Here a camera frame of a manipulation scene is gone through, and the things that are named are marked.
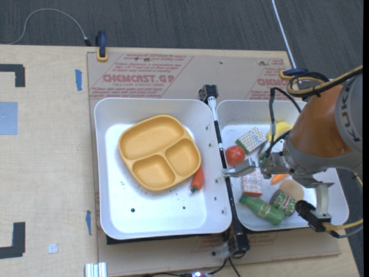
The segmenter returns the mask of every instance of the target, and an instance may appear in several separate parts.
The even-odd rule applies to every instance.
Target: black corner marker
[[[25,222],[13,223],[12,245],[0,248],[0,259],[21,257],[25,252]]]
[[[14,72],[16,75],[16,87],[25,87],[24,67],[20,64],[0,63],[0,72]]]

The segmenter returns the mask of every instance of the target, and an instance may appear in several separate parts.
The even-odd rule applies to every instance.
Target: green bottle
[[[247,205],[253,213],[271,223],[278,225],[284,219],[284,212],[260,198],[250,198],[248,195],[242,194],[240,202]]]

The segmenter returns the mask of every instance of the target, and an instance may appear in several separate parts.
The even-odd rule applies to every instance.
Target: yellow divided plate
[[[201,164],[194,140],[169,115],[157,115],[128,128],[121,134],[118,148],[133,177],[152,191],[182,182]]]

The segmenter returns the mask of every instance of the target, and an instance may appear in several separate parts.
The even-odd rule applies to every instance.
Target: white tray
[[[142,187],[123,162],[118,139],[139,121],[168,114],[194,139],[205,183],[191,193],[191,178],[162,191]],[[232,221],[210,108],[199,100],[106,98],[95,107],[100,220],[115,239],[214,234]]]
[[[299,112],[290,101],[275,101],[273,104],[274,117],[276,122],[284,121],[290,125],[295,123]],[[249,131],[252,127],[257,127],[264,134],[270,129],[269,102],[264,100],[225,100],[218,104],[217,115],[221,138],[224,149],[235,144],[235,140],[243,133]],[[280,151],[282,143],[273,147],[274,151]],[[252,152],[248,157],[257,161],[258,150]],[[317,180],[323,182],[333,182],[329,188],[329,207],[328,213],[332,216],[333,224],[343,224],[348,219],[349,210],[344,192],[341,187],[335,169],[328,169],[324,173],[314,176]],[[236,203],[236,210],[240,222],[252,231],[272,231],[283,229],[297,229],[308,227],[306,220],[301,218],[296,212],[289,217],[285,217],[282,223],[275,226],[265,219],[259,218],[253,214],[247,206],[239,202],[241,198],[241,183],[239,178],[231,178],[232,192]],[[263,194],[260,197],[269,202],[273,193],[279,188],[280,183],[271,185],[269,179],[263,179]],[[314,189],[304,190],[304,200],[316,206],[317,196]]]

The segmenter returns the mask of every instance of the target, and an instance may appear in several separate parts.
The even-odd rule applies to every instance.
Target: carrot
[[[270,183],[276,184],[282,179],[284,179],[286,176],[288,176],[288,173],[275,174]]]
[[[200,168],[195,172],[194,177],[191,181],[191,192],[195,193],[196,191],[201,190],[203,185],[204,185],[204,171],[200,166]]]

